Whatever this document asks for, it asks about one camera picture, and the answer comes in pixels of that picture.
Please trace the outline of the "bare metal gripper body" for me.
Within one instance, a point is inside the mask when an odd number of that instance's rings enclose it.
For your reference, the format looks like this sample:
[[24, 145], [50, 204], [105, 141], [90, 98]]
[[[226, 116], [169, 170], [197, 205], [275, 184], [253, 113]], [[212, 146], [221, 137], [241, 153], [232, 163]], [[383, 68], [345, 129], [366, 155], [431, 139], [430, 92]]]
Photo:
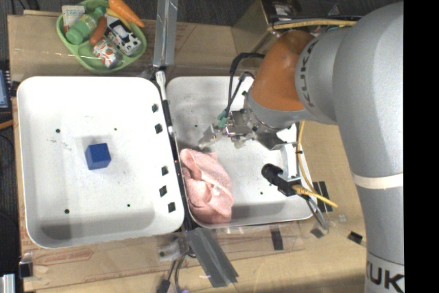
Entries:
[[226, 118], [223, 135], [233, 141], [255, 140], [259, 143], [278, 143], [278, 130], [260, 122], [250, 109], [231, 111]]

